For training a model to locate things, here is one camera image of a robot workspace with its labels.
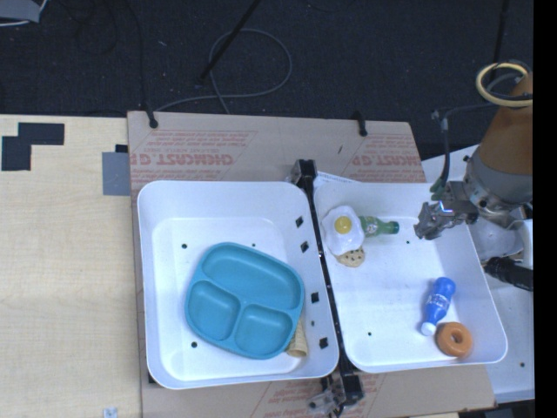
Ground beige waffle cone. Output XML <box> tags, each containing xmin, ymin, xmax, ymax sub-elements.
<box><xmin>285</xmin><ymin>319</ymin><xmax>309</xmax><ymax>359</ymax></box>

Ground blue bottle with white cap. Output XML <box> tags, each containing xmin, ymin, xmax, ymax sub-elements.
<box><xmin>419</xmin><ymin>276</ymin><xmax>458</xmax><ymax>337</ymax></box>

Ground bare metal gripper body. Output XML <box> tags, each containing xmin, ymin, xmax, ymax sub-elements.
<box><xmin>440</xmin><ymin>179</ymin><xmax>531</xmax><ymax>230</ymax></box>

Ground blue divided plate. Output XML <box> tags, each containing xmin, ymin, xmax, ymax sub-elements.
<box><xmin>184</xmin><ymin>241</ymin><xmax>306</xmax><ymax>361</ymax></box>

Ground black cylinder on white bracket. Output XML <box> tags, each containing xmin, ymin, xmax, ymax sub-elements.
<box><xmin>468</xmin><ymin>206</ymin><xmax>534</xmax><ymax>293</ymax></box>

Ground green bottle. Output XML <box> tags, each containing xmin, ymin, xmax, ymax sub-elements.
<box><xmin>358</xmin><ymin>215</ymin><xmax>401</xmax><ymax>239</ymax></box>

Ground brown cardboard board red print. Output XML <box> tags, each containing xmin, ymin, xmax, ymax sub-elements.
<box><xmin>126</xmin><ymin>111</ymin><xmax>498</xmax><ymax>418</ymax></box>

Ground white plastic tray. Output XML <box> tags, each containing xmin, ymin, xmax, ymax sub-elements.
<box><xmin>137</xmin><ymin>179</ymin><xmax>341</xmax><ymax>391</ymax></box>
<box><xmin>312</xmin><ymin>179</ymin><xmax>509</xmax><ymax>374</ymax></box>

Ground black block with wires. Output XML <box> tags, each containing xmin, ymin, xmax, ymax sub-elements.
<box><xmin>339</xmin><ymin>371</ymin><xmax>365</xmax><ymax>408</ymax></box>
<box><xmin>292</xmin><ymin>158</ymin><xmax>318</xmax><ymax>187</ymax></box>

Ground orange doughnut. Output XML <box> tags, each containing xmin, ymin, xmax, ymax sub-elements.
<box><xmin>434</xmin><ymin>320</ymin><xmax>474</xmax><ymax>358</ymax></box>

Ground white and yellow fried egg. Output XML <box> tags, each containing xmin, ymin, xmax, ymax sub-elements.
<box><xmin>320</xmin><ymin>205</ymin><xmax>366</xmax><ymax>257</ymax></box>

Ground thin black rod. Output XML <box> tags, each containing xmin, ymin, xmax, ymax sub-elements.
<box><xmin>303</xmin><ymin>175</ymin><xmax>356</xmax><ymax>392</ymax></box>

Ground beige chocolate chip biscuit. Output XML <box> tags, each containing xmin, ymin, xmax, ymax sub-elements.
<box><xmin>335</xmin><ymin>246</ymin><xmax>366</xmax><ymax>269</ymax></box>

